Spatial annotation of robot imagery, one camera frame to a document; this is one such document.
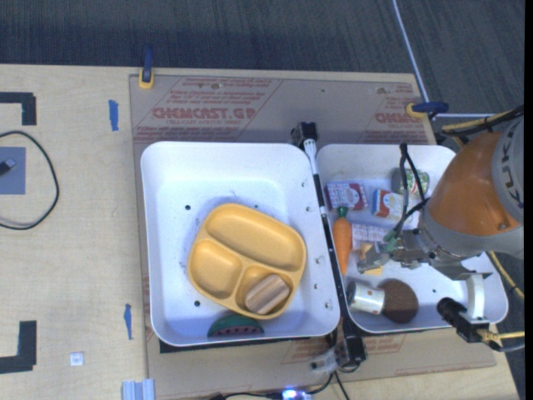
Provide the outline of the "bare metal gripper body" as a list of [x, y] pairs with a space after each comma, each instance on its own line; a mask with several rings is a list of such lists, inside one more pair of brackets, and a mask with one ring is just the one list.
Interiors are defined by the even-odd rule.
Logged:
[[396, 239], [390, 257], [393, 261], [410, 268], [416, 268], [422, 263], [434, 268], [448, 268], [460, 265], [463, 260], [461, 255], [442, 248], [424, 228], [402, 231]]

